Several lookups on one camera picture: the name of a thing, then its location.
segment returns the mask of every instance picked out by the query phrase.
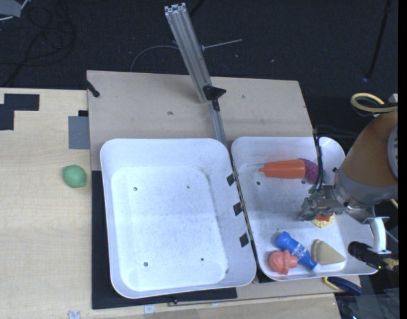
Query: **black clip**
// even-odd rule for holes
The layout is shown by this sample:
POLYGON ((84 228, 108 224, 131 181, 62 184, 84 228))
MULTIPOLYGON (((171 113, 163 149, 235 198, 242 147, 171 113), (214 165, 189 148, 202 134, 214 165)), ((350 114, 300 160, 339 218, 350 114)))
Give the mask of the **black clip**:
POLYGON ((212 107, 214 110, 219 111, 218 98, 223 96, 223 94, 226 93, 226 90, 207 85, 203 87, 203 93, 205 94, 207 100, 212 101, 212 107))

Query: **blue plastic bottle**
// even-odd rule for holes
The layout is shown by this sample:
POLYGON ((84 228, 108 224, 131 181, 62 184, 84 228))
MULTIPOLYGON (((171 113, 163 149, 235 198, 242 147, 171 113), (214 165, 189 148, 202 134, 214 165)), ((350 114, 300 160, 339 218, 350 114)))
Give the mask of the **blue plastic bottle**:
POLYGON ((314 273, 320 271, 320 264, 311 258, 309 250, 294 240, 288 232, 284 231, 280 234, 275 240, 275 245, 280 249, 287 249, 292 255, 298 258, 299 264, 307 266, 314 273))

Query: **metal bar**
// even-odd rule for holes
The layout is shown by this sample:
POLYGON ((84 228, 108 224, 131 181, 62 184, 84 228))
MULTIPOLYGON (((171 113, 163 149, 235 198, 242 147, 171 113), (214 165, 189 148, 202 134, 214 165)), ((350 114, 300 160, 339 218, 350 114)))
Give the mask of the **metal bar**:
POLYGON ((225 43, 214 44, 214 45, 210 45, 210 46, 203 46, 203 45, 202 45, 202 50, 205 51, 206 49, 210 49, 210 48, 212 48, 212 47, 224 46, 224 45, 228 45, 228 44, 238 43, 239 41, 242 41, 242 39, 236 39, 236 40, 232 40, 232 41, 226 41, 225 43))
POLYGON ((170 24, 171 31, 182 54, 189 75, 195 85, 196 92, 201 102, 207 102, 211 115, 215 138, 227 145, 223 122, 219 111, 214 110, 212 102, 204 94, 204 86, 212 86, 211 78, 205 64, 202 49, 190 20, 185 3, 165 7, 165 16, 170 24))

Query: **dark floor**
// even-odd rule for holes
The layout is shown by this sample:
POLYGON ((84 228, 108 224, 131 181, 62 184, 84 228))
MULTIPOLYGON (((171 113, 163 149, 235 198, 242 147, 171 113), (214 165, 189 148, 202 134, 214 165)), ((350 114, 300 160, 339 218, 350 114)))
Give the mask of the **dark floor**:
MULTIPOLYGON (((164 6, 182 2, 202 45, 242 39, 205 50, 211 76, 297 80, 314 126, 359 132, 369 118, 350 97, 398 93, 398 0, 31 0, 0 21, 0 86, 85 89, 87 70, 129 71, 135 58, 134 72, 188 74, 179 51, 137 57, 172 45, 164 6)), ((397 209, 381 211, 398 228, 397 209)), ((398 287, 370 279, 375 292, 398 287)))

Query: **green ball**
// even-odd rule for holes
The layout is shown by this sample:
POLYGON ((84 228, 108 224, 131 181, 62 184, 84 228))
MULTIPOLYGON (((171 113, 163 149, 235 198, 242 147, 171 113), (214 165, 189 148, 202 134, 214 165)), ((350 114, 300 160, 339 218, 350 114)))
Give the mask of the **green ball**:
POLYGON ((64 167, 63 179, 69 187, 84 187, 86 181, 85 170, 77 165, 69 165, 64 167))

